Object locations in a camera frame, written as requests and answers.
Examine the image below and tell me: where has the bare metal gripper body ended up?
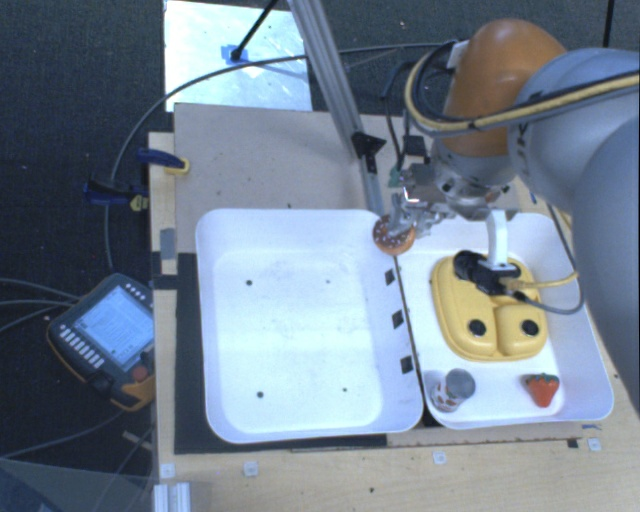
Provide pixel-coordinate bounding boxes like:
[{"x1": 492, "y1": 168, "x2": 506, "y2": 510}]
[{"x1": 398, "y1": 163, "x2": 512, "y2": 222}]

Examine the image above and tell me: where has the brown sprinkled doughnut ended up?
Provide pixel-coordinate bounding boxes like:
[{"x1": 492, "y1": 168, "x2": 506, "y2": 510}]
[{"x1": 372, "y1": 213, "x2": 418, "y2": 257}]

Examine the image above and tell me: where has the yellow divided plate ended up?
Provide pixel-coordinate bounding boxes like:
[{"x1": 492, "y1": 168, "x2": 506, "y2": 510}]
[{"x1": 430, "y1": 254, "x2": 549, "y2": 362}]

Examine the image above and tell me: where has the white plastic tray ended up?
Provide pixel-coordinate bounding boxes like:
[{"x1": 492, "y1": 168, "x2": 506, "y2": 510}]
[
  {"x1": 396, "y1": 211, "x2": 616, "y2": 432},
  {"x1": 194, "y1": 207, "x2": 426, "y2": 445}
]

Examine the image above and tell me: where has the brown cardboard board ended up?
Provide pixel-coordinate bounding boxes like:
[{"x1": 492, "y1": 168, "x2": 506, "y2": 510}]
[{"x1": 172, "y1": 101, "x2": 585, "y2": 455}]

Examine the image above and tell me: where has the white can with grey top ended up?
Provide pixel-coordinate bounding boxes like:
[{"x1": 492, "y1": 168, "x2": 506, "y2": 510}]
[{"x1": 428, "y1": 368, "x2": 477, "y2": 414}]

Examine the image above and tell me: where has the orange strawberry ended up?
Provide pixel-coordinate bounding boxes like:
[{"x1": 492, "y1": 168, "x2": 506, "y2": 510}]
[{"x1": 524, "y1": 372, "x2": 561, "y2": 409}]

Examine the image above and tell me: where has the black cylinder on white bracket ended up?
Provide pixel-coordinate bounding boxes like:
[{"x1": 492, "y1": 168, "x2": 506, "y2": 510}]
[{"x1": 452, "y1": 208, "x2": 524, "y2": 296}]

